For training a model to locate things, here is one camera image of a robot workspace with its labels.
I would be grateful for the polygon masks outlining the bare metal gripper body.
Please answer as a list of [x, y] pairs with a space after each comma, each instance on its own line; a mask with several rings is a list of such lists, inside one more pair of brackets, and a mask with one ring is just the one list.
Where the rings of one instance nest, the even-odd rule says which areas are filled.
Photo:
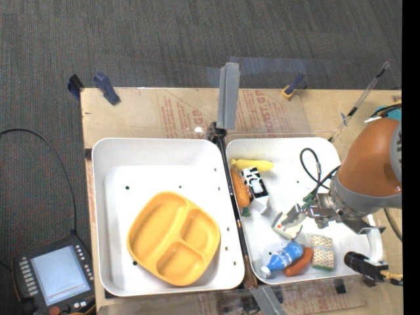
[[333, 209], [331, 202], [328, 193], [318, 193], [306, 209], [307, 217], [314, 220], [319, 229], [328, 227], [330, 222], [341, 223], [339, 214]]

